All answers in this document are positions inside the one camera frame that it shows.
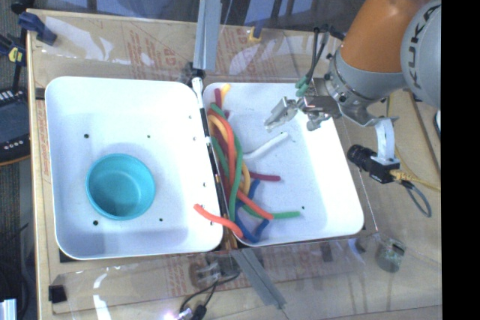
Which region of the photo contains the white plastic tray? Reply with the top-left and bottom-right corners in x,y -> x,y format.
202,81 -> 365,248
43,76 -> 225,262

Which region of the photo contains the long dark red foam tube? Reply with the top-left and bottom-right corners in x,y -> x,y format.
213,87 -> 231,119

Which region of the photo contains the short dark red foam tube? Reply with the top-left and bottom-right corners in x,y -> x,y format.
248,171 -> 282,183

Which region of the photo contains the black cylinder on white bracket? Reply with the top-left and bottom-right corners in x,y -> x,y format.
346,116 -> 401,184

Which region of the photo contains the white foam tube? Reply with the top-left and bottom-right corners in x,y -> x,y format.
242,131 -> 290,161

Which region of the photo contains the teal bowl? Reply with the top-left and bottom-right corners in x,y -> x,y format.
85,153 -> 157,221

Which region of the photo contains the thin black and white rod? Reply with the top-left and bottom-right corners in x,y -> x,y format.
190,76 -> 234,249

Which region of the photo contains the grey green small cylinder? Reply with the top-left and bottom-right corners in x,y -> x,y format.
376,238 -> 407,274

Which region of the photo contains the short orange foam tube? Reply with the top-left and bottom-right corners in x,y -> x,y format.
193,202 -> 245,239

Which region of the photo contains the long orange foam tube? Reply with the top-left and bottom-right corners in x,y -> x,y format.
207,113 -> 275,221

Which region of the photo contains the brown cardboard board red print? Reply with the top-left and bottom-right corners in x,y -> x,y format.
26,9 -> 380,315

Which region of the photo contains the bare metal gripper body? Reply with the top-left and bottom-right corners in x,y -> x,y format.
298,78 -> 371,124

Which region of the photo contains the blue foam tube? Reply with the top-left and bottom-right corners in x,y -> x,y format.
234,178 -> 271,244

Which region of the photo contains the long green foam tube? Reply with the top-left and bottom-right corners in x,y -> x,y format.
209,103 -> 245,223

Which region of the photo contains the yellow foam tube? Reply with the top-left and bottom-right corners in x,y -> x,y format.
219,82 -> 232,110

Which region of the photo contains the black block with thin wires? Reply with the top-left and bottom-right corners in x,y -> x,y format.
178,61 -> 206,84
190,253 -> 241,286

